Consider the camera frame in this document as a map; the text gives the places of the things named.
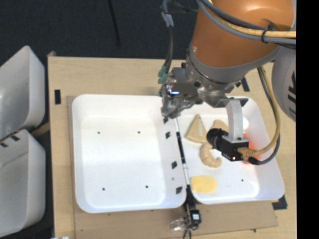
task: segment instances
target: white bin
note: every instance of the white bin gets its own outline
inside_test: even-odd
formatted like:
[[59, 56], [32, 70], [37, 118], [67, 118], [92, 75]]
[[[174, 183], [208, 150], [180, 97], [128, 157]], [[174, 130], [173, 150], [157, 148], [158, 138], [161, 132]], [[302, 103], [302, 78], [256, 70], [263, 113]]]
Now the white bin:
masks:
[[44, 114], [44, 66], [25, 46], [0, 67], [0, 237], [43, 217], [45, 149], [28, 130]]
[[41, 220], [45, 210], [45, 150], [22, 130], [0, 145], [0, 237]]

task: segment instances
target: yellow cheese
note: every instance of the yellow cheese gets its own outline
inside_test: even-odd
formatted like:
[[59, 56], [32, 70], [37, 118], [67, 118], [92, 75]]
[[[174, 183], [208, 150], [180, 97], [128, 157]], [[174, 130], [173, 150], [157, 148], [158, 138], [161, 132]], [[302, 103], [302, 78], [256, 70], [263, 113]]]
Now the yellow cheese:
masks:
[[203, 121], [200, 115], [197, 114], [185, 137], [190, 141], [206, 143], [206, 135], [207, 131], [204, 127]]
[[197, 193], [211, 193], [217, 187], [216, 180], [209, 175], [198, 175], [190, 178], [193, 191]]
[[214, 125], [211, 128], [221, 128], [222, 130], [228, 132], [228, 126], [220, 119], [214, 121]]

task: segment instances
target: black clip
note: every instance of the black clip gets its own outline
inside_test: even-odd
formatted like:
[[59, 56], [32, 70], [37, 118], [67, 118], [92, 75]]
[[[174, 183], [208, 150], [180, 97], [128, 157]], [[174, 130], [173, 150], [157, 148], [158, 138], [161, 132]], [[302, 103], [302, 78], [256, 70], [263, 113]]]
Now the black clip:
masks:
[[268, 42], [265, 42], [265, 39], [264, 39], [264, 38], [265, 38], [265, 34], [266, 34], [267, 31], [273, 30], [273, 28], [274, 28], [274, 24], [269, 23], [267, 29], [265, 29], [265, 30], [263, 31], [263, 33], [262, 33], [262, 35], [261, 35], [261, 41], [262, 41], [263, 43], [268, 43]]

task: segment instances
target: wooden board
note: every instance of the wooden board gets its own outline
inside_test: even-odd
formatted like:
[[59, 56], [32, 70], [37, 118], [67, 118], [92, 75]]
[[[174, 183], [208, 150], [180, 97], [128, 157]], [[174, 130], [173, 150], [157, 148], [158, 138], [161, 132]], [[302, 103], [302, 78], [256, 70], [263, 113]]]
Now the wooden board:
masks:
[[[182, 61], [174, 61], [180, 66]], [[77, 238], [178, 238], [169, 222], [182, 215], [182, 209], [88, 214], [74, 201], [72, 154], [70, 152], [67, 96], [81, 94], [156, 95], [160, 89], [157, 73], [162, 60], [111, 58], [48, 58], [49, 114], [51, 130], [54, 232], [56, 237]], [[269, 72], [271, 64], [266, 67]], [[266, 129], [272, 137], [275, 124], [263, 93], [257, 71], [248, 73], [251, 92], [235, 89], [232, 95], [254, 99], [262, 112]], [[55, 93], [61, 103], [56, 104]], [[193, 232], [198, 238], [294, 238], [296, 224], [296, 128], [282, 114], [281, 148], [277, 161], [283, 175], [287, 210], [273, 211], [269, 201], [198, 205], [203, 223]]]

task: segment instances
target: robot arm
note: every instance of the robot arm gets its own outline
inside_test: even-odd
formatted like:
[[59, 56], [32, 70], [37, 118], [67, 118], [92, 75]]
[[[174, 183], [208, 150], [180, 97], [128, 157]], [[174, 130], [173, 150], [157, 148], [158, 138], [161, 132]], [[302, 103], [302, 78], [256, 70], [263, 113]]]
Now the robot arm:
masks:
[[[230, 99], [227, 94], [250, 70], [259, 68], [262, 72], [264, 64], [275, 60], [275, 97], [281, 100], [283, 111], [295, 120], [296, 108], [287, 106], [286, 102], [296, 101], [297, 0], [196, 1], [199, 10], [186, 63], [166, 71], [167, 78], [159, 81], [161, 113], [164, 118], [173, 119], [184, 109], [202, 102], [214, 108], [224, 107], [229, 132], [210, 131], [207, 140], [231, 161], [254, 157], [257, 153], [248, 149], [242, 121], [238, 120], [242, 118], [241, 107], [247, 99]], [[276, 88], [283, 85], [278, 75], [284, 76], [284, 81], [293, 81], [286, 87], [291, 96], [288, 99], [280, 96], [282, 87]]]

